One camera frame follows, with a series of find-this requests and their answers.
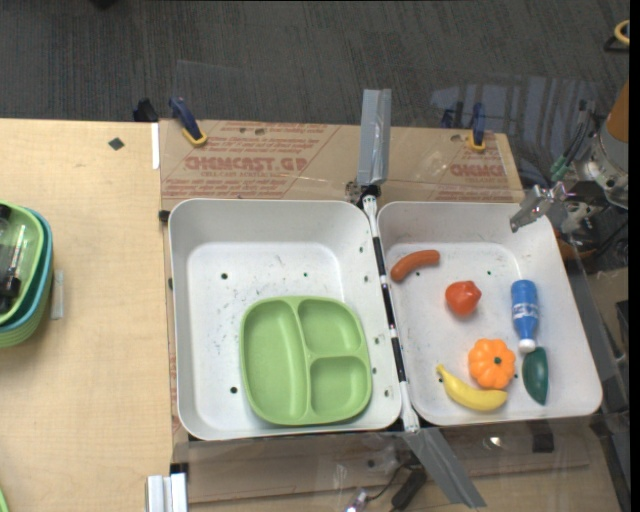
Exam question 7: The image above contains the white plastic tray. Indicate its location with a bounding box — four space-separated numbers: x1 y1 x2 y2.
375 201 604 428
167 198 404 442

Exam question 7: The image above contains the red toy pepper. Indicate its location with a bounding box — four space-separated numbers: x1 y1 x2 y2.
444 280 483 318

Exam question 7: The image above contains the orange-brown toy sausage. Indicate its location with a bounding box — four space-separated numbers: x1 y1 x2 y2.
389 249 442 283

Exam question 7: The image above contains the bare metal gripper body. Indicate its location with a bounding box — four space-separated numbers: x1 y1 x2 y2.
555 152 630 222

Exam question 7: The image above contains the orange toy pumpkin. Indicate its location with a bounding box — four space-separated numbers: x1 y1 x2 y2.
467 338 517 391

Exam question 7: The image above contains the black and white thin rod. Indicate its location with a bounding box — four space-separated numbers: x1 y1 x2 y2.
360 194 421 434

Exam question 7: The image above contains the green divided plate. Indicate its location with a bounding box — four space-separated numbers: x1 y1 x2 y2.
0 199 46 328
239 295 374 428
0 234 55 349

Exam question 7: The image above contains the blue divided plate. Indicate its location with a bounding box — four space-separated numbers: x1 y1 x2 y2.
14 207 54 335

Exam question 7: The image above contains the blue toy bottle white cap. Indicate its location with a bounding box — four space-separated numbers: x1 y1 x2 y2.
510 278 542 355

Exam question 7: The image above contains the brown cardboard board red print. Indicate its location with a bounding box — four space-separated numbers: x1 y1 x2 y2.
158 118 592 504

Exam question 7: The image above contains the yellow banana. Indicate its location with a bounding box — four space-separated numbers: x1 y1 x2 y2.
435 363 510 413

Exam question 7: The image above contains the dark green toy pepper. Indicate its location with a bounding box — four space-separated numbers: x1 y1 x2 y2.
521 346 550 407

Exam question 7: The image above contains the black block with thin wires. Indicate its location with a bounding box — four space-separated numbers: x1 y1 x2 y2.
390 468 429 511
345 180 382 205

